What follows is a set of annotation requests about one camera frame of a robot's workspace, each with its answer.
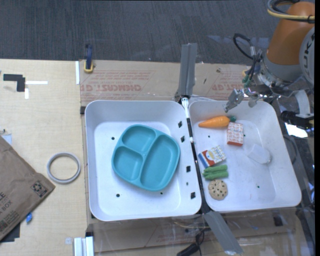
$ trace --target dark gray fabric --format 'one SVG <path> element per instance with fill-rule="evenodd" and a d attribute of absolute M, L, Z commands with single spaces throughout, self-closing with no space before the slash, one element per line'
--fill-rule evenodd
<path fill-rule="evenodd" d="M 267 2 L 0 0 L 0 58 L 75 61 L 92 44 L 96 60 L 180 62 L 198 43 L 197 62 L 250 64 L 232 37 L 265 50 L 279 22 Z"/>

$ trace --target yellow cable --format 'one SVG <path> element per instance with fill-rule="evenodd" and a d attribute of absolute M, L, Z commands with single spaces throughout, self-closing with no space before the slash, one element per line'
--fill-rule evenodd
<path fill-rule="evenodd" d="M 316 16 L 295 16 L 295 15 L 289 15 L 289 14 L 278 14 L 275 12 L 272 12 L 271 10 L 267 9 L 267 12 L 274 17 L 280 18 L 280 19 L 289 19 L 289 20 L 309 20 L 309 21 L 315 21 Z"/>

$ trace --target wooden table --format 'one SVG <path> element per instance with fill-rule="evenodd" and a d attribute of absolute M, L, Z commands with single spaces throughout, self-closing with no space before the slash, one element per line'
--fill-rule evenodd
<path fill-rule="evenodd" d="M 46 177 L 49 158 L 59 152 L 75 154 L 83 170 L 81 96 L 80 86 L 76 83 L 76 62 L 0 59 L 0 69 L 0 127 L 11 132 L 13 148 Z M 16 91 L 16 82 L 3 81 L 3 74 L 19 74 L 26 81 L 47 81 L 48 84 L 28 85 L 29 99 L 25 99 L 23 92 Z M 61 179 L 72 176 L 75 169 L 75 164 L 65 158 L 52 165 L 53 174 Z M 82 171 L 70 184 L 55 185 L 55 190 L 32 212 L 31 222 L 21 222 L 20 238 L 0 243 L 0 256 L 73 255 L 70 241 L 84 237 L 88 226 L 85 174 Z M 297 255 L 301 252 L 309 255 L 307 249 L 301 249 L 308 245 L 298 218 L 294 233 L 244 237 L 240 239 L 240 245 L 246 255 L 287 255 L 285 247 L 289 248 L 288 253 L 294 250 Z M 187 246 L 98 255 L 176 255 Z M 202 253 L 206 255 L 225 255 L 217 241 L 209 241 L 203 246 Z"/>

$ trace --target white plastic tray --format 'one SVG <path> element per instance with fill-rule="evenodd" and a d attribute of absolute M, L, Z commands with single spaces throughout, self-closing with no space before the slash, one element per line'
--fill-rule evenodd
<path fill-rule="evenodd" d="M 130 184 L 112 169 L 112 154 L 118 139 L 126 128 L 135 124 L 157 129 L 179 144 L 177 169 L 161 191 L 148 191 Z M 199 211 L 202 200 L 181 105 L 174 101 L 97 100 L 85 109 L 85 129 L 89 205 L 97 219 L 177 217 Z"/>
<path fill-rule="evenodd" d="M 219 212 L 247 211 L 294 207 L 301 201 L 301 190 L 273 107 L 258 101 L 253 108 L 241 102 L 227 115 L 236 116 L 243 124 L 243 146 L 227 144 L 227 128 L 202 128 L 198 124 L 214 116 L 226 115 L 226 101 L 195 101 L 189 106 L 195 149 L 200 153 L 220 145 L 226 154 L 228 178 L 223 180 L 228 195 L 223 200 L 211 198 L 209 181 L 202 179 L 205 199 L 211 209 Z M 245 148 L 258 144 L 267 149 L 272 160 L 260 164 L 245 154 Z"/>

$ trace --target robotic arm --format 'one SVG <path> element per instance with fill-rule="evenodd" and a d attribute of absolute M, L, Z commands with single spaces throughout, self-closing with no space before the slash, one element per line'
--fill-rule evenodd
<path fill-rule="evenodd" d="M 287 12 L 278 9 L 281 4 L 290 4 Z M 314 89 L 315 69 L 315 4 L 299 0 L 269 0 L 268 13 L 280 18 L 266 53 L 257 53 L 250 40 L 235 34 L 233 42 L 237 48 L 252 59 L 252 66 L 243 76 L 243 89 L 234 89 L 229 96 L 224 111 L 236 107 L 247 95 L 249 106 L 254 107 L 259 99 L 274 100 L 296 96 L 300 112 L 297 117 L 309 119 L 309 101 L 304 90 L 290 89 L 301 80 Z M 250 55 L 238 45 L 237 38 L 250 45 Z"/>

